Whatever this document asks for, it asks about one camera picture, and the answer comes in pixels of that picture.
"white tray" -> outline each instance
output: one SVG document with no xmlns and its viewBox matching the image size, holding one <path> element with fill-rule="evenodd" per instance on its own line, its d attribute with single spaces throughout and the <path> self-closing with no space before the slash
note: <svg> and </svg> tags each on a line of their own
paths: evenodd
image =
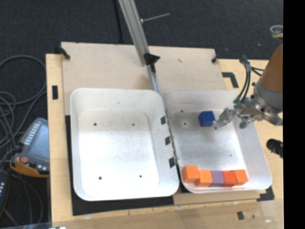
<svg viewBox="0 0 305 229">
<path fill-rule="evenodd" d="M 236 91 L 172 91 L 165 97 L 174 146 L 180 171 L 187 165 L 199 169 L 245 169 L 249 181 L 232 188 L 196 187 L 183 183 L 193 193 L 223 192 L 228 190 L 264 190 L 271 185 L 271 174 L 262 150 L 255 125 L 239 127 L 236 117 L 217 130 L 200 127 L 202 111 L 213 111 L 215 119 L 226 108 L 233 108 Z"/>
<path fill-rule="evenodd" d="M 80 88 L 71 95 L 73 183 L 87 201 L 165 197 L 179 186 L 162 97 Z"/>
</svg>

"red-orange cube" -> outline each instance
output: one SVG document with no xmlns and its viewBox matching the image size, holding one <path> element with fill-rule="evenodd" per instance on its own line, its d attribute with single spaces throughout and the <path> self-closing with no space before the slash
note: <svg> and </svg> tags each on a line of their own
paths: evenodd
<svg viewBox="0 0 305 229">
<path fill-rule="evenodd" d="M 199 170 L 197 166 L 185 166 L 181 173 L 184 182 L 196 182 L 199 179 Z"/>
<path fill-rule="evenodd" d="M 237 181 L 236 185 L 243 185 L 249 181 L 246 170 L 235 170 L 234 172 L 235 172 L 236 181 Z"/>
<path fill-rule="evenodd" d="M 233 187 L 236 185 L 236 175 L 234 171 L 224 171 L 224 184 L 222 187 Z"/>
<path fill-rule="evenodd" d="M 196 181 L 197 187 L 208 187 L 213 183 L 210 170 L 199 170 L 199 179 Z"/>
</svg>

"black bracket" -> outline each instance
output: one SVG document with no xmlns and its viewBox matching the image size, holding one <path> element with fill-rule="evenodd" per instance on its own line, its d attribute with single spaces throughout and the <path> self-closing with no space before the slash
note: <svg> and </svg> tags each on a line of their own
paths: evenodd
<svg viewBox="0 0 305 229">
<path fill-rule="evenodd" d="M 144 59 L 146 65 L 150 65 L 152 72 L 156 73 L 156 67 L 154 66 L 154 64 L 160 59 L 160 57 L 147 52 L 146 54 L 144 54 Z"/>
<path fill-rule="evenodd" d="M 70 55 L 68 55 L 67 52 L 61 46 L 56 46 L 54 52 L 55 52 L 55 54 L 62 53 L 66 59 L 70 59 Z"/>
</svg>

